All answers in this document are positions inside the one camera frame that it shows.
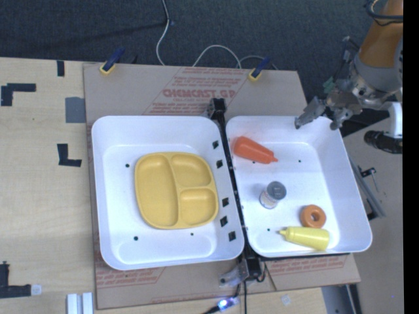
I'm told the yellow squeeze bottle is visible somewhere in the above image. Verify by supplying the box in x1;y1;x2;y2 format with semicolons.
278;226;331;252

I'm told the orange doughnut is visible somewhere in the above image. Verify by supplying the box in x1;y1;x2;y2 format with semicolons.
299;204;328;230

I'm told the white plastic tray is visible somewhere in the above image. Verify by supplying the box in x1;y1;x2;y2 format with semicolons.
225;114;374;259
90;114;246;271

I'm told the small can grey lid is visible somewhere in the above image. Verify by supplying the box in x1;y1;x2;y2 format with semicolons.
259;181;288;210

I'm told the orange squeeze bottle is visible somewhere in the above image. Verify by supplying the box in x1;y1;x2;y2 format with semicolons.
232;135;280;166

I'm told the yellow divided plate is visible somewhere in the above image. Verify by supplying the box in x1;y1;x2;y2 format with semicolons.
134;151;220;231

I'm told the black cylinder on white bracket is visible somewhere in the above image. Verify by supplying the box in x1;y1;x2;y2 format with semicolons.
363;101;404;155

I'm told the brown cardboard board red print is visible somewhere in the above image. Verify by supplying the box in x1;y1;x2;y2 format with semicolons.
82;62;361;310

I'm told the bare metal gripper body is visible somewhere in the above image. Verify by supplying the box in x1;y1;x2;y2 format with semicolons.
323;78;399;118

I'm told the black block with thin wires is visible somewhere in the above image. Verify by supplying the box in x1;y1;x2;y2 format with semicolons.
208;97;228;121
242;255;266;280

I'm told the thin black rod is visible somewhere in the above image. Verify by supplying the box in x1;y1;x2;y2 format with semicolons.
214;115;260;270

